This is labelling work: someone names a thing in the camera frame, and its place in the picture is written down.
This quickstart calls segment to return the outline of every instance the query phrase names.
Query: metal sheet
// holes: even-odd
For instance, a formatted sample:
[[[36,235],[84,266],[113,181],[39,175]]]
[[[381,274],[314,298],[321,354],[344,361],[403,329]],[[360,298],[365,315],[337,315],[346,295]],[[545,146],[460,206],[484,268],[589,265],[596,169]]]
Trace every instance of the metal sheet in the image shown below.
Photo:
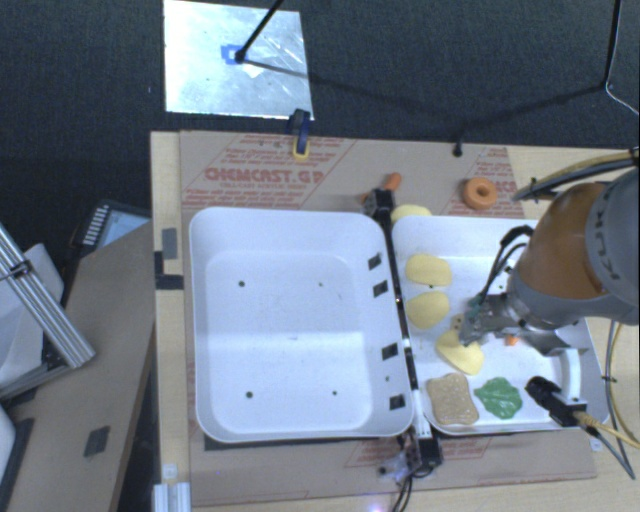
[[[300,15],[278,11],[237,64],[266,9],[165,0],[169,112],[286,119],[312,113]]]

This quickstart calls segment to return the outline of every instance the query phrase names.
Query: black carpet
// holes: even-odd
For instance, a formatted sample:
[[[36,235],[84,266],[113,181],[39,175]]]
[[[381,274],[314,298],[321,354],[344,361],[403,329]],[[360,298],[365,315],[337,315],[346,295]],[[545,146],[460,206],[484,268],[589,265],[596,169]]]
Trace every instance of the black carpet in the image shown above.
[[[218,2],[268,7],[269,0]],[[545,146],[638,144],[602,81],[613,0],[288,0],[302,15],[317,135]],[[0,221],[61,265],[94,204],[150,206],[149,133],[282,132],[164,112],[159,0],[0,1]],[[640,0],[614,92],[638,106]]]

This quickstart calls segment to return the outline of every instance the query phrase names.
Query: toy bread slice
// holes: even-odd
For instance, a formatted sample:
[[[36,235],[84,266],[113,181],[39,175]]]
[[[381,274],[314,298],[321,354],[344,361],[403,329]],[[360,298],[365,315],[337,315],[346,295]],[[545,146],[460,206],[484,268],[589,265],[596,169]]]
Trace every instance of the toy bread slice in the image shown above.
[[[460,343],[458,331],[447,331],[438,338],[436,351],[458,370],[476,375],[484,363],[484,354],[477,341],[465,347]]]
[[[449,313],[449,298],[442,292],[426,292],[409,300],[407,316],[419,329],[429,329]]]
[[[441,425],[471,425],[478,421],[478,409],[471,400],[467,379],[461,373],[428,380],[427,393],[433,414]]]
[[[405,267],[407,279],[414,283],[431,286],[449,286],[451,284],[451,267],[442,258],[430,254],[414,254]]]
[[[425,217],[431,215],[431,212],[428,208],[418,206],[417,204],[401,204],[400,206],[396,206],[391,212],[391,222],[395,224],[402,217],[409,215],[421,215]]]

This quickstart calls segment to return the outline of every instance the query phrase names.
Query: blue tape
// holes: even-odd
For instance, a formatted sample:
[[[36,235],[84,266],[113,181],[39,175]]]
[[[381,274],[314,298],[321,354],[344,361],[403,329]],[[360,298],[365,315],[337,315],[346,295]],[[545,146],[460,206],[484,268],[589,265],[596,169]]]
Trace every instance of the blue tape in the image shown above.
[[[242,49],[242,46],[237,44],[225,44],[220,47],[220,54],[222,55],[222,59],[227,63],[234,66],[237,66],[236,62],[236,52]]]

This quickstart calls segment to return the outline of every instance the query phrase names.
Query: cardboard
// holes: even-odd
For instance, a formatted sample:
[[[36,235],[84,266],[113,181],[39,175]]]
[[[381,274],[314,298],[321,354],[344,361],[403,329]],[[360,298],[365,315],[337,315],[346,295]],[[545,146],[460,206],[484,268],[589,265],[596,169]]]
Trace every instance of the cardboard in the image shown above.
[[[397,204],[420,204],[435,214],[522,218],[509,197],[518,188],[507,148],[466,145],[460,158],[448,144],[312,138],[305,162],[291,156],[281,135],[180,134],[181,203],[189,455],[192,504],[299,500],[396,492],[377,469],[395,456],[395,439],[222,445],[205,439],[194,414],[193,326],[188,225],[214,205],[320,211],[358,211],[362,195],[399,172]],[[498,185],[498,202],[477,212],[460,199],[473,176]],[[596,476],[589,443],[580,431],[449,438],[445,462],[414,488],[442,489]]]
[[[15,422],[35,420],[10,512],[118,508],[152,361],[150,224],[80,261],[66,312],[97,355],[10,410]],[[85,456],[105,427],[104,451]]]

